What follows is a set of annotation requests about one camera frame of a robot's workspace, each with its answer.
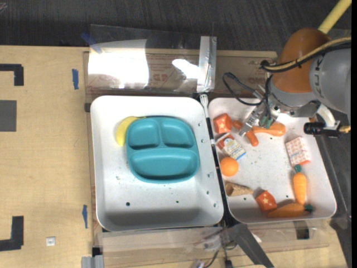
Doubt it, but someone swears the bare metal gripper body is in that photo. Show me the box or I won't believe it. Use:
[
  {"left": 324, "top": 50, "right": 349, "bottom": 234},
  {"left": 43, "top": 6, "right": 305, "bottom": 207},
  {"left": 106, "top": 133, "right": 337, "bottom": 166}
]
[{"left": 245, "top": 100, "right": 321, "bottom": 128}]

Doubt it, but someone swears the orange sausage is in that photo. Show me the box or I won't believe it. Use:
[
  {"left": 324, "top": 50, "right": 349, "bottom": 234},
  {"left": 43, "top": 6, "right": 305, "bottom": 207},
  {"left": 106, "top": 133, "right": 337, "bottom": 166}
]
[{"left": 232, "top": 119, "right": 260, "bottom": 147}]

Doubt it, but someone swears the white and blue carton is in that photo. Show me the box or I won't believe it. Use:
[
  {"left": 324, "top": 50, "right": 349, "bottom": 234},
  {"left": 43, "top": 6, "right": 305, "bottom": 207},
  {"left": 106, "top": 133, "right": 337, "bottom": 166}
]
[{"left": 215, "top": 133, "right": 247, "bottom": 161}]

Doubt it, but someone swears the red carton with yellow star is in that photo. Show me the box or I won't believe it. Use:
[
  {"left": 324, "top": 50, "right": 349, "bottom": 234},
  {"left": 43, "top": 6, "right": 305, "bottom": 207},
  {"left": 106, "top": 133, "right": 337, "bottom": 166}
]
[
  {"left": 255, "top": 189, "right": 278, "bottom": 213},
  {"left": 213, "top": 113, "right": 233, "bottom": 135}
]

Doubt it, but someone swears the orange chicken drumstick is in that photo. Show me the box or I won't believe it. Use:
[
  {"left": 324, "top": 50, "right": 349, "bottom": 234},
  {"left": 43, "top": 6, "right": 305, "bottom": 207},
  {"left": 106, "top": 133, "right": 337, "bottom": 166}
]
[{"left": 252, "top": 121, "right": 287, "bottom": 137}]

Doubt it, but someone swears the orange ball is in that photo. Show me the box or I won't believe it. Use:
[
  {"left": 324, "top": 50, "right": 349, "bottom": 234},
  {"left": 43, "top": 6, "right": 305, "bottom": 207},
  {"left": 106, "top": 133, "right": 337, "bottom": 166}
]
[{"left": 219, "top": 156, "right": 240, "bottom": 178}]

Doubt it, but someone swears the white plastic tray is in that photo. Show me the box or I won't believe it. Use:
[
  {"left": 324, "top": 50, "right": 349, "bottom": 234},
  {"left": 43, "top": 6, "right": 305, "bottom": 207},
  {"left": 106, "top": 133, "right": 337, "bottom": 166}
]
[
  {"left": 208, "top": 97, "right": 337, "bottom": 225},
  {"left": 89, "top": 94, "right": 225, "bottom": 232}
]

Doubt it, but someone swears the pink and white carton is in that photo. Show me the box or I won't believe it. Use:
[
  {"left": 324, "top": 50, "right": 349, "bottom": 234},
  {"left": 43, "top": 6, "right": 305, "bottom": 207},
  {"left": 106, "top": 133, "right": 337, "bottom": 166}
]
[{"left": 284, "top": 136, "right": 312, "bottom": 168}]

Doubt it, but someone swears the tan ice cream cone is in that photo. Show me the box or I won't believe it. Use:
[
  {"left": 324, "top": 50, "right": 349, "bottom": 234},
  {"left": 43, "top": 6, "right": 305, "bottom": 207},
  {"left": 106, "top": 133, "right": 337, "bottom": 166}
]
[{"left": 224, "top": 181, "right": 255, "bottom": 198}]

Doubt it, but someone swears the orange carrot with green top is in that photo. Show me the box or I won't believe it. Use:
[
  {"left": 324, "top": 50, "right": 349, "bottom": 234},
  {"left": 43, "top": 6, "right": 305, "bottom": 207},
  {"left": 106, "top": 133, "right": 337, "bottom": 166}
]
[
  {"left": 292, "top": 164, "right": 308, "bottom": 205},
  {"left": 266, "top": 202, "right": 314, "bottom": 219}
]

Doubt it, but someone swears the blue divided plate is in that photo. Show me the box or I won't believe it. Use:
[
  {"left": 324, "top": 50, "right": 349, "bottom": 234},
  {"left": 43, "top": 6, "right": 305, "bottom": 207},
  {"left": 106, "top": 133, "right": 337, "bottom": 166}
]
[{"left": 125, "top": 116, "right": 201, "bottom": 184}]

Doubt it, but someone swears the yellow banana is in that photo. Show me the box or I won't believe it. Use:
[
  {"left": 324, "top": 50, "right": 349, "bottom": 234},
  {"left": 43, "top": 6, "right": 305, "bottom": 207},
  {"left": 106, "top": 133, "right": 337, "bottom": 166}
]
[{"left": 115, "top": 116, "right": 146, "bottom": 147}]

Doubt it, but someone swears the black cylinder on white bracket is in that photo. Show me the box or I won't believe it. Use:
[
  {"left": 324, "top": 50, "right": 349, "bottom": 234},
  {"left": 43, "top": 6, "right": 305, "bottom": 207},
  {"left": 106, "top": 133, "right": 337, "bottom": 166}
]
[{"left": 303, "top": 104, "right": 342, "bottom": 138}]

